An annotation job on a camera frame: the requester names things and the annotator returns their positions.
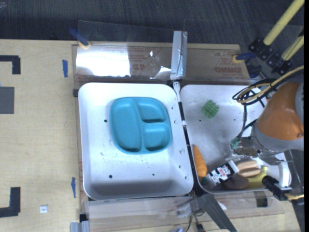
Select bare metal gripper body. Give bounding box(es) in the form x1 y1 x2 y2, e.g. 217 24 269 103
232 136 261 158

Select sausage in bread bun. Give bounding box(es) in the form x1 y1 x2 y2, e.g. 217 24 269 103
236 159 262 178

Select white plastic tray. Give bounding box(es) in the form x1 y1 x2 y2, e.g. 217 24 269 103
77 82 195 201
179 84 293 195

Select yellow banana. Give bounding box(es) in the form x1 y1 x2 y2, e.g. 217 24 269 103
246 166 269 189

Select white cow-print carton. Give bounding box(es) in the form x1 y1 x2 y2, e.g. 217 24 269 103
206 160 240 188

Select brown biscuit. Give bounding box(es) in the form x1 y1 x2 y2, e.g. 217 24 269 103
223 175 250 191

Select orange carrot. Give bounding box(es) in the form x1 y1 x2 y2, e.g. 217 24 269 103
193 144 209 185

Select green grapes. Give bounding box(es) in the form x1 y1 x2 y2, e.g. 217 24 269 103
201 100 220 120

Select blue divided plate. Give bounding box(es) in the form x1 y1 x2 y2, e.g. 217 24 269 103
109 96 173 155

